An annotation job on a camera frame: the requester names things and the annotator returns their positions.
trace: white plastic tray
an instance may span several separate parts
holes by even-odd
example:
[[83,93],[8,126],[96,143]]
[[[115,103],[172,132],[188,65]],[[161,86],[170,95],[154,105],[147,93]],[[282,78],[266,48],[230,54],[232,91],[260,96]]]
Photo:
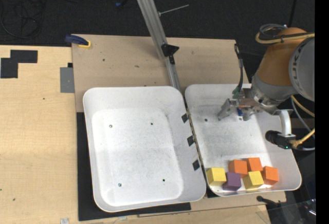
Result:
[[279,116],[266,112],[243,121],[237,112],[218,120],[217,114],[227,98],[232,99],[235,84],[191,85],[185,91],[186,102],[196,134],[200,158],[205,170],[223,167],[233,159],[244,160],[259,157],[262,166],[278,168],[279,181],[262,185],[257,190],[247,191],[242,187],[237,192],[225,191],[222,186],[209,186],[219,196],[243,195],[268,191],[296,190],[301,185],[301,175],[291,150],[284,150],[265,139],[268,130],[282,131]]
[[99,208],[190,202],[206,192],[181,93],[170,86],[92,88],[83,98]]

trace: black mat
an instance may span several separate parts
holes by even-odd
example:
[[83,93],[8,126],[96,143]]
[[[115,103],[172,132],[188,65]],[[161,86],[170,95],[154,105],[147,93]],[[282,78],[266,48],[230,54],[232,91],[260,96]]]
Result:
[[93,185],[90,171],[89,150],[84,113],[77,113],[78,137],[78,212],[79,221],[100,218],[164,213],[191,210],[190,203],[180,203],[166,206],[149,207],[115,213],[102,211],[97,207],[93,196]]

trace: orange cube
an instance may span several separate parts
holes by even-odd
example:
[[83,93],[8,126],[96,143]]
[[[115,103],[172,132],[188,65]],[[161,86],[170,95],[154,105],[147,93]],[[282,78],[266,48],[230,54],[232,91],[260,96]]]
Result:
[[265,166],[262,171],[264,184],[274,185],[279,181],[278,169],[276,167]]
[[234,159],[228,164],[228,171],[239,173],[241,178],[248,175],[247,161]]
[[262,163],[259,157],[247,158],[248,172],[263,171]]

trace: purple cube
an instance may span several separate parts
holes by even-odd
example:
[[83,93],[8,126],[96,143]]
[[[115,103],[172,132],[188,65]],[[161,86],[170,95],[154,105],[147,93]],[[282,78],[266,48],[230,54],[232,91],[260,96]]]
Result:
[[223,190],[237,191],[241,187],[241,177],[239,173],[227,172],[227,181],[222,185]]

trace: blue clamp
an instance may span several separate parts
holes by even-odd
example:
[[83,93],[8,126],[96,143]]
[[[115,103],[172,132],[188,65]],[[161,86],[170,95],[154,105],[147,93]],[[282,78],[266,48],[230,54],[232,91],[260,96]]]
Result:
[[78,44],[79,47],[81,48],[89,48],[90,47],[90,41],[85,40],[79,36],[75,36],[75,35],[70,35],[67,34],[65,36],[65,42],[69,42],[69,43],[74,43],[74,44]]

